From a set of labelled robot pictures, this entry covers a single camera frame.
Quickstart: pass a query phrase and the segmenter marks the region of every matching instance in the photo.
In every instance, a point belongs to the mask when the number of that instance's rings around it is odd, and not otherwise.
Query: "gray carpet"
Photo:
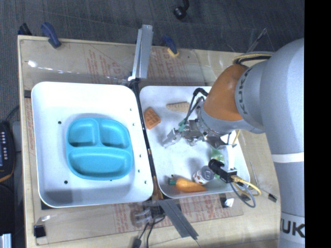
[[[260,32],[257,51],[276,51],[304,37],[305,0],[0,0],[0,117],[19,104],[16,38],[26,23],[33,35],[50,22],[60,38],[135,43],[142,24],[153,25],[153,45],[169,35],[179,48],[246,52]],[[19,120],[18,112],[9,121]],[[6,185],[13,188],[14,181]]]

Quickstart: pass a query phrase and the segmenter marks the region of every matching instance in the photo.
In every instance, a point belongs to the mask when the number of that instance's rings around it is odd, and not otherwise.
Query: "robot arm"
[[[265,132],[281,198],[280,248],[305,246],[304,39],[293,41],[251,68],[234,64],[197,105],[196,120],[173,129],[165,147],[180,138],[224,145],[234,130]]]
[[[244,121],[264,128],[281,198],[279,247],[305,246],[304,40],[245,71],[236,85]]]

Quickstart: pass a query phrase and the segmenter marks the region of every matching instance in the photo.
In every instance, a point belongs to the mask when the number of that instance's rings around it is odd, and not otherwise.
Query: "black device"
[[[0,123],[0,182],[8,179],[14,171],[15,148],[6,122]]]
[[[208,167],[217,175],[219,178],[222,179],[225,183],[231,183],[232,178],[231,176],[237,174],[237,169],[234,168],[230,171],[223,169],[224,164],[221,161],[216,159],[211,159],[208,163]]]

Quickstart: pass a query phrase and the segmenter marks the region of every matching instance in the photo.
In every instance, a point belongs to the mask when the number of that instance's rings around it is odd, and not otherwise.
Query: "white tray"
[[[153,181],[134,93],[125,86],[41,82],[32,89],[38,190],[49,206],[74,207],[143,202]],[[66,131],[81,117],[107,117],[129,130],[134,164],[117,180],[76,176],[66,159]]]
[[[193,92],[197,86],[146,86],[140,92],[140,101],[142,110],[145,111],[151,107],[161,118],[161,123],[151,130],[147,129],[148,141],[151,147],[153,162],[155,166],[157,181],[161,191],[170,198],[181,198],[189,196],[199,196],[215,193],[224,193],[233,191],[229,184],[220,179],[214,179],[206,185],[207,191],[196,193],[185,193],[179,191],[175,186],[168,185],[168,178],[184,177],[191,180],[192,175],[202,166],[208,165],[210,160],[211,148],[206,142],[197,142],[195,146],[190,146],[185,139],[178,143],[164,148],[162,141],[172,128],[178,128],[186,113],[170,111],[165,105],[178,102],[191,102]],[[193,112],[189,119],[195,119],[196,113]],[[235,133],[230,136],[233,141]],[[250,181],[247,165],[238,143],[234,147],[235,168],[238,175],[246,181]]]

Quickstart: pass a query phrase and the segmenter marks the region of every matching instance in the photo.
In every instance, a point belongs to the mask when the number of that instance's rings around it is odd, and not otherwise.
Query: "blue divided plate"
[[[128,129],[106,118],[80,118],[67,131],[67,161],[77,176],[113,180],[126,176],[133,167]]]

